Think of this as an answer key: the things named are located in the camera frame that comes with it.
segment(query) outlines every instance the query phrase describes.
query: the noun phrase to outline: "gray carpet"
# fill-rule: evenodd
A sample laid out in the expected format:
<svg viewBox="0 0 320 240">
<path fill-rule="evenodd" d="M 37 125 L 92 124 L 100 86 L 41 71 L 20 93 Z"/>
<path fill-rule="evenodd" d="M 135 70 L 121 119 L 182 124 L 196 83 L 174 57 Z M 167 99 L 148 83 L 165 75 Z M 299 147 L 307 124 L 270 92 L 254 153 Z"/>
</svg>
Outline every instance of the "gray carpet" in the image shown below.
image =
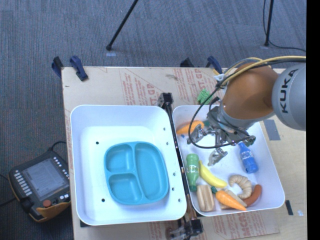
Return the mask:
<svg viewBox="0 0 320 240">
<path fill-rule="evenodd" d="M 274 0 L 269 46 L 271 0 L 139 0 L 106 50 L 133 1 L 0 0 L 2 175 L 66 138 L 56 56 L 68 67 L 73 55 L 111 67 L 179 67 L 186 58 L 205 67 L 213 56 L 226 68 L 247 57 L 306 55 L 307 0 Z M 67 159 L 65 144 L 54 150 Z M 0 189 L 0 203 L 14 197 L 3 177 Z M 71 240 L 71 209 L 36 223 L 16 200 L 2 205 L 0 239 Z"/>
</svg>

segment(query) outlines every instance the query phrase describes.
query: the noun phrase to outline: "orange toy carrot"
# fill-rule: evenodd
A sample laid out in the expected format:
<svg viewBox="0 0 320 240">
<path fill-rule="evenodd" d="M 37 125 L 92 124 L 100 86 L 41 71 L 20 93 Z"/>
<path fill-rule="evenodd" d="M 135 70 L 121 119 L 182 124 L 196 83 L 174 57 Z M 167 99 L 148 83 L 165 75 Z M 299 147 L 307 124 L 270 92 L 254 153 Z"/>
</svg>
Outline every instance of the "orange toy carrot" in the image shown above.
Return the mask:
<svg viewBox="0 0 320 240">
<path fill-rule="evenodd" d="M 201 124 L 201 128 L 205 127 L 204 122 L 200 121 L 200 120 L 194 120 L 191 124 L 191 129 L 190 129 L 190 133 L 192 133 L 194 131 L 194 129 L 196 128 L 196 126 L 198 124 Z M 189 126 L 190 123 L 184 125 L 183 127 L 181 127 L 179 130 L 176 131 L 176 134 L 187 134 L 188 130 L 189 130 Z"/>
<path fill-rule="evenodd" d="M 221 203 L 231 208 L 246 211 L 246 207 L 244 207 L 241 203 L 239 203 L 236 199 L 234 199 L 231 195 L 226 193 L 223 190 L 219 190 L 215 192 L 215 198 Z"/>
</svg>

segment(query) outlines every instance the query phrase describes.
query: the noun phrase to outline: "blue clamp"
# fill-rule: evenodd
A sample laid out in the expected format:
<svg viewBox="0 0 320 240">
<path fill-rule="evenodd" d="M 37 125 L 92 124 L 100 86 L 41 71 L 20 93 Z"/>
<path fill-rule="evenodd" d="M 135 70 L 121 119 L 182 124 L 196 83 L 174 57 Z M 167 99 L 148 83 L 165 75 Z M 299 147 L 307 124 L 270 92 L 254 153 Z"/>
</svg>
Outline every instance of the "blue clamp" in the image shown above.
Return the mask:
<svg viewBox="0 0 320 240">
<path fill-rule="evenodd" d="M 87 76 L 85 69 L 82 66 L 81 60 L 78 58 L 78 56 L 73 55 L 70 58 L 70 62 L 71 62 L 72 67 L 74 67 L 77 70 L 76 75 L 78 76 L 78 78 L 80 78 L 81 81 L 86 80 L 88 78 L 88 76 Z"/>
<path fill-rule="evenodd" d="M 56 73 L 58 75 L 58 77 L 61 78 L 61 68 L 64 65 L 62 65 L 61 60 L 58 56 L 53 59 L 51 66 L 52 66 L 54 73 Z"/>
<path fill-rule="evenodd" d="M 213 56 L 210 56 L 210 57 L 208 58 L 208 62 L 213 65 L 214 69 L 215 69 L 219 74 L 222 74 L 222 73 L 223 73 L 223 72 L 222 72 L 222 68 L 221 68 L 219 62 L 218 62 Z"/>
</svg>

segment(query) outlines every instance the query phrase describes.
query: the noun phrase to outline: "white tray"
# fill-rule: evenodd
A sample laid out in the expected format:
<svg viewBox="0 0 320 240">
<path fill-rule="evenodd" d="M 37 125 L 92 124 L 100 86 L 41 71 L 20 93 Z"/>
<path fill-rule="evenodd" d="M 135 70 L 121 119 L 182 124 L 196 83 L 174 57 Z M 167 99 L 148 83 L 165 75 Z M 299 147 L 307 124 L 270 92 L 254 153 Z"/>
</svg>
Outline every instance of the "white tray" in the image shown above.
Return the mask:
<svg viewBox="0 0 320 240">
<path fill-rule="evenodd" d="M 176 129 L 188 124 L 194 116 L 199 105 L 183 105 L 178 106 L 173 110 L 172 117 Z M 204 121 L 207 119 L 207 113 L 209 111 L 209 105 L 204 105 L 198 112 L 195 120 Z M 228 154 L 222 158 L 218 163 L 212 166 L 207 166 L 209 162 L 209 155 L 213 149 L 204 149 L 194 146 L 193 144 L 187 144 L 186 136 L 177 136 L 177 142 L 182 156 L 183 166 L 186 167 L 186 157 L 190 153 L 195 153 L 202 160 L 202 163 L 207 166 L 208 169 L 218 178 L 228 182 L 228 178 L 233 174 L 240 174 L 248 177 L 252 182 L 252 185 L 260 184 L 262 186 L 262 194 L 259 199 L 251 206 L 247 208 L 247 212 L 275 209 L 282 206 L 285 202 L 285 193 L 281 185 L 275 164 L 271 157 L 267 142 L 259 123 L 255 123 L 248 129 L 250 135 L 254 135 L 256 140 L 249 148 L 254 154 L 255 161 L 259 167 L 259 170 L 254 173 L 247 173 L 243 168 L 242 161 L 239 157 L 239 147 L 225 146 L 222 147 L 224 151 L 228 151 Z M 199 146 L 211 147 L 215 145 L 215 136 L 205 136 L 197 143 Z M 197 185 L 207 185 L 207 183 L 199 176 Z M 232 190 L 235 194 L 242 192 L 241 188 L 234 184 L 231 187 L 229 184 L 227 188 Z M 213 211 L 204 212 L 199 208 L 197 193 L 190 192 L 190 197 L 194 209 L 203 216 L 218 216 L 225 214 L 243 213 L 243 211 L 236 209 L 221 209 L 219 202 L 214 197 L 215 209 Z"/>
<path fill-rule="evenodd" d="M 144 105 L 80 105 L 70 115 L 75 206 L 91 226 L 177 220 L 185 215 L 186 196 L 171 125 L 166 111 Z M 115 144 L 149 142 L 163 155 L 169 180 L 156 202 L 126 205 L 110 195 L 104 155 Z"/>
</svg>

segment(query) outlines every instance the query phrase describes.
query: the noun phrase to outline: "blue bottle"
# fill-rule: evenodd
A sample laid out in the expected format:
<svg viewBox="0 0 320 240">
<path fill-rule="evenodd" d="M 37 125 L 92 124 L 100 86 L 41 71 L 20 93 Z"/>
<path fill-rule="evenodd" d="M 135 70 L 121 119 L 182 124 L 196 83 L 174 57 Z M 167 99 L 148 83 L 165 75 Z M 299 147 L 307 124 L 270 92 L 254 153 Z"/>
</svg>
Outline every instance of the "blue bottle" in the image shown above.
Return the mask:
<svg viewBox="0 0 320 240">
<path fill-rule="evenodd" d="M 240 158 L 242 161 L 242 164 L 245 168 L 245 171 L 248 174 L 251 173 L 255 173 L 256 171 L 258 171 L 258 166 L 256 164 L 255 158 L 251 152 L 251 150 L 241 141 L 238 143 L 239 147 L 240 147 Z"/>
</svg>

